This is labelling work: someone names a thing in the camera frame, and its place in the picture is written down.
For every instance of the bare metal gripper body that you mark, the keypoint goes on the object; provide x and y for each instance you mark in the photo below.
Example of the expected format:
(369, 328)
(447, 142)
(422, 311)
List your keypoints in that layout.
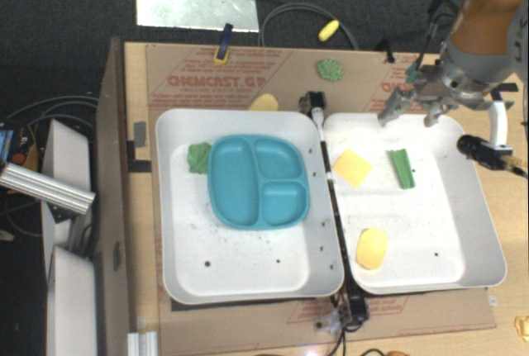
(434, 86)

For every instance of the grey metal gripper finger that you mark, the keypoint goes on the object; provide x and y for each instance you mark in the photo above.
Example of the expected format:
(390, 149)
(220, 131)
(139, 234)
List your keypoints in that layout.
(436, 108)
(394, 106)

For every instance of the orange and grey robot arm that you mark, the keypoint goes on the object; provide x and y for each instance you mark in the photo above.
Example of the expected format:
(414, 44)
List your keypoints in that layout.
(483, 15)

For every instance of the green celery stick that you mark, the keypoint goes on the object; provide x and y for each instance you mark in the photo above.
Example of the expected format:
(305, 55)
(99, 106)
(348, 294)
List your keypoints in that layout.
(403, 170)

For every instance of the yellow cheese slice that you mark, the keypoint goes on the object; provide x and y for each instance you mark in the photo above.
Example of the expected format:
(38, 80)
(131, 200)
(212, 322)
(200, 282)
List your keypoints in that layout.
(351, 167)

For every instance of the thin black and white rod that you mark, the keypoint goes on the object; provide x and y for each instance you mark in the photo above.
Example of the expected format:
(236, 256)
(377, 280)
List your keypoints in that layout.
(330, 172)

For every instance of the yellow corn cob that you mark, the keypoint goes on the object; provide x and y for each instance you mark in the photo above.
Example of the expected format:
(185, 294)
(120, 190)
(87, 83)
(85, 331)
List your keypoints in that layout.
(329, 30)

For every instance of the brown cardboard board red print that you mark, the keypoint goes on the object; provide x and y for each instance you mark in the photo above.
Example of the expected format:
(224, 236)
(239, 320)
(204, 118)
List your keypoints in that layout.
(289, 73)

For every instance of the white plastic tray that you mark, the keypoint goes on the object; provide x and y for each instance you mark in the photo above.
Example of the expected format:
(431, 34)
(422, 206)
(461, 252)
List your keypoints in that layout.
(421, 234)
(248, 259)

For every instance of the yellow round chip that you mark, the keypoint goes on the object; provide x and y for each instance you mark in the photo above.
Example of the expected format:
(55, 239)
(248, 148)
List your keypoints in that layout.
(264, 103)

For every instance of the yellow oval potato chip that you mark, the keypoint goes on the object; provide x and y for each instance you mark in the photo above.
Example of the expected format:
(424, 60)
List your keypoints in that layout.
(372, 249)

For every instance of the blue divided plate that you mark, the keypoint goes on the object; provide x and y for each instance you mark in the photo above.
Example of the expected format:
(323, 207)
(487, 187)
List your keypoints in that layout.
(235, 181)

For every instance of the green lettuce leaf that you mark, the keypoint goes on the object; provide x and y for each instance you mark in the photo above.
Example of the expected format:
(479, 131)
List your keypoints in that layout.
(197, 158)

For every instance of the yellow lumpy toy food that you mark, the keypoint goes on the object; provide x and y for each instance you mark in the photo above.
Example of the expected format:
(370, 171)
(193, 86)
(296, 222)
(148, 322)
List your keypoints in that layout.
(522, 326)

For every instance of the black cylinder on white bracket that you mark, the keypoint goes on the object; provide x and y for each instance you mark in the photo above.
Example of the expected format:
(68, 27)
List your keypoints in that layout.
(481, 151)

